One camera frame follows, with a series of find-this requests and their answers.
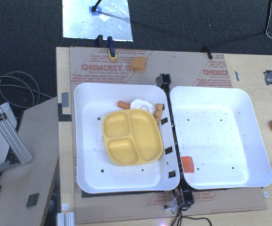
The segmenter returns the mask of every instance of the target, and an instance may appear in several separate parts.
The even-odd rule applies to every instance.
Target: gray cable
[[[23,75],[26,75],[27,77],[29,77],[29,78],[34,82],[34,84],[35,84],[35,86],[36,86],[36,89],[32,89],[32,88],[31,88],[25,81],[23,81],[22,79],[19,79],[19,78],[15,77],[15,76],[10,76],[10,75],[12,75],[12,74],[14,74],[14,73],[23,74]],[[17,80],[17,81],[23,83],[25,86],[14,85],[14,84],[2,84],[3,80],[6,79],[6,78],[13,79],[13,80]],[[2,87],[13,87],[13,88],[26,89],[26,90],[30,91],[31,97],[32,97],[32,106],[35,106],[35,105],[37,105],[37,104],[39,103],[39,100],[40,100],[41,95],[42,95],[42,96],[45,96],[45,97],[47,97],[47,98],[52,98],[52,97],[49,96],[49,95],[46,95],[46,94],[44,94],[44,93],[41,93],[41,92],[40,92],[39,84],[37,83],[37,81],[35,80],[35,78],[32,77],[31,75],[25,73],[25,72],[22,72],[22,71],[13,71],[13,72],[7,73],[7,74],[5,74],[5,75],[3,75],[3,76],[0,76],[0,95],[2,96],[2,98],[3,98],[5,101],[7,101],[8,103],[10,103],[10,104],[13,105],[13,106],[16,106],[16,107],[22,108],[22,109],[28,109],[28,108],[30,108],[30,107],[28,107],[28,106],[18,105],[18,104],[15,104],[15,103],[11,102],[9,99],[7,99],[7,98],[5,97],[5,95],[4,95],[3,92],[1,91],[1,88],[2,88]]]

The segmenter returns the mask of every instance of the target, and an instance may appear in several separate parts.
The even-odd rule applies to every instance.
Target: cardboard sheet
[[[57,98],[24,111],[19,136],[34,159],[0,176],[0,225],[44,225],[58,172]],[[30,196],[37,203],[26,207]]]
[[[74,89],[82,82],[121,84],[155,84],[161,73],[169,73],[174,86],[207,86],[231,88],[223,54],[213,54],[209,60],[205,53],[167,52],[117,49],[118,59],[111,61],[107,48],[70,48],[71,102],[73,145],[74,138]],[[129,67],[137,56],[147,58],[144,71]],[[103,194],[82,193],[75,173],[75,220],[77,224],[121,221],[144,218],[173,217],[163,204],[173,199],[169,192]],[[195,203],[185,215],[264,210],[266,204],[261,188],[235,188],[227,190],[195,191]]]

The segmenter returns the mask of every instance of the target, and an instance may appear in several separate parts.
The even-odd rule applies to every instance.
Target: metal sheet
[[[132,41],[132,29],[127,0],[102,0],[97,12],[91,7],[98,0],[62,0],[63,36],[95,39],[102,34],[106,40]]]

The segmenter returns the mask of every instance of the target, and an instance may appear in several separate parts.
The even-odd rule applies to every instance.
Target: orange sausage
[[[130,109],[131,104],[123,102],[123,101],[118,101],[117,106],[122,108],[122,109]]]

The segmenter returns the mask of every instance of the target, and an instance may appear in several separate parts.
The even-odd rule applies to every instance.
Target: blue tape
[[[99,13],[102,13],[102,8],[98,6],[97,9],[96,9],[96,12],[93,13],[93,12],[92,12],[92,6],[89,6],[89,11],[90,11],[90,13],[91,13],[93,16],[98,16]]]
[[[239,74],[236,71],[234,71],[234,73],[235,73],[235,77],[236,77],[237,81],[239,81]]]

